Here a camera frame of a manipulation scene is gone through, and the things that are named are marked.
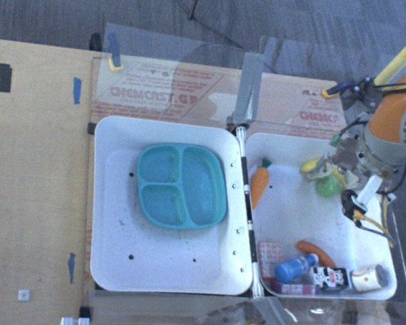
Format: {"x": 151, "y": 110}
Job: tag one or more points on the small red box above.
{"x": 292, "y": 288}

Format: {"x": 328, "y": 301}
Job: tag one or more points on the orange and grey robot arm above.
{"x": 388, "y": 112}

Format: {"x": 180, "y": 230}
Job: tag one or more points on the pink and white packet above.
{"x": 269, "y": 255}

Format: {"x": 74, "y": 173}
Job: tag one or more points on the green grapes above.
{"x": 328, "y": 187}

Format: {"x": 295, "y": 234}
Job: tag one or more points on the orange carrot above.
{"x": 259, "y": 182}

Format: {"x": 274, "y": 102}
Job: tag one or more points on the black and white cow carton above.
{"x": 331, "y": 278}

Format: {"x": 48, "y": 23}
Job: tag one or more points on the blue bottle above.
{"x": 291, "y": 269}

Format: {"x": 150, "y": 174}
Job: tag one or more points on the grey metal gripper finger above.
{"x": 322, "y": 164}
{"x": 317, "y": 175}

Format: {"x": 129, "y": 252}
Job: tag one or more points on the white plastic tray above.
{"x": 298, "y": 218}
{"x": 164, "y": 258}

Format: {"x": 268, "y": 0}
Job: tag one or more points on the yellow banana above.
{"x": 309, "y": 165}

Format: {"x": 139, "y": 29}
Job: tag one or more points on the black cylinder on white bracket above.
{"x": 350, "y": 205}

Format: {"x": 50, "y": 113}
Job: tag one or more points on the blue divided plate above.
{"x": 200, "y": 186}

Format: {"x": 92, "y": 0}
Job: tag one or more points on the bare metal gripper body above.
{"x": 348, "y": 153}

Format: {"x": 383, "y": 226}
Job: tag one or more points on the brown cardboard board red print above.
{"x": 202, "y": 97}

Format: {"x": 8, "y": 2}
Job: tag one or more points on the orange sausage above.
{"x": 314, "y": 251}

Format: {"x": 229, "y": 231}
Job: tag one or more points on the white can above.
{"x": 367, "y": 278}

